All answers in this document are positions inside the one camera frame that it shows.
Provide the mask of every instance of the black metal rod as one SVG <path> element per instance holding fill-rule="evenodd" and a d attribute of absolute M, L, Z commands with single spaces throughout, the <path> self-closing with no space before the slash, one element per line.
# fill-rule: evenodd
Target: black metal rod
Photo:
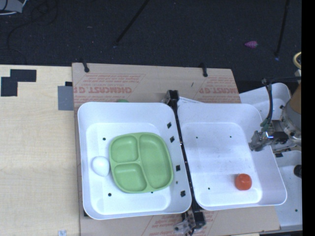
<path fill-rule="evenodd" d="M 141 14 L 141 12 L 144 10 L 144 8 L 146 7 L 146 5 L 148 4 L 150 0 L 145 0 L 144 3 L 141 5 L 140 9 L 137 11 L 137 13 L 133 16 L 132 20 L 129 22 L 129 24 L 127 25 L 127 27 L 123 30 L 123 32 L 120 34 L 120 36 L 116 39 L 114 45 L 118 45 L 118 43 L 121 41 L 121 39 L 123 38 L 123 36 L 127 33 L 127 31 L 129 30 L 129 28 L 133 25 L 133 23 L 136 21 L 136 19 L 139 17 L 139 15 Z"/>
<path fill-rule="evenodd" d="M 278 41 L 278 47 L 277 47 L 277 50 L 275 51 L 276 59 L 279 58 L 279 52 L 280 52 L 280 47 L 282 44 L 282 38 L 284 36 L 284 27 L 285 27 L 286 16 L 287 16 L 287 11 L 289 9 L 289 5 L 290 5 L 290 0 L 286 0 L 285 8 L 284 8 L 284 15 L 283 15 L 283 19 L 282 19 L 282 26 L 281 26 L 281 31 L 280 31 L 280 37 L 279 37 L 279 41 Z"/>

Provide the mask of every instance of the egg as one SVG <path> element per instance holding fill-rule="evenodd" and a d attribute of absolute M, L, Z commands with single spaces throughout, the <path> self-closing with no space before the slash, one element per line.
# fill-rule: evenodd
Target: egg
<path fill-rule="evenodd" d="M 252 187 L 252 178 L 250 175 L 241 173 L 235 178 L 235 186 L 241 191 L 249 190 Z"/>
<path fill-rule="evenodd" d="M 97 156 L 93 158 L 92 169 L 96 174 L 105 177 L 109 173 L 109 168 L 109 161 L 104 156 Z"/>

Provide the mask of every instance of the wooden surface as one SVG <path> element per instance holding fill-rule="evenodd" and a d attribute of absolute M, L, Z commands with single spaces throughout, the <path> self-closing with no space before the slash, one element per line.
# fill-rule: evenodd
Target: wooden surface
<path fill-rule="evenodd" d="M 0 97 L 0 235 L 78 236 L 74 113 L 58 110 L 71 67 L 0 65 L 0 77 L 10 69 L 36 69 L 37 80 Z"/>

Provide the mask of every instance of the black fabric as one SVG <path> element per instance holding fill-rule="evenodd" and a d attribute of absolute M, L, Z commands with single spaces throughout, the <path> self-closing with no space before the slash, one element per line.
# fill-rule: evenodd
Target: black fabric
<path fill-rule="evenodd" d="M 302 0 L 29 0 L 0 16 L 0 63 L 73 62 L 232 69 L 239 81 L 293 77 Z M 279 51 L 284 13 L 286 21 Z M 257 41 L 251 49 L 246 42 Z"/>

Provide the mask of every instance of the green object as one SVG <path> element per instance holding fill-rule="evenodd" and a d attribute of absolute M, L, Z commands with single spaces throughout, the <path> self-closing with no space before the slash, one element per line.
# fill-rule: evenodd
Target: green object
<path fill-rule="evenodd" d="M 116 185 L 128 193 L 161 190 L 173 180 L 166 143 L 154 133 L 115 137 L 109 146 L 109 159 Z"/>

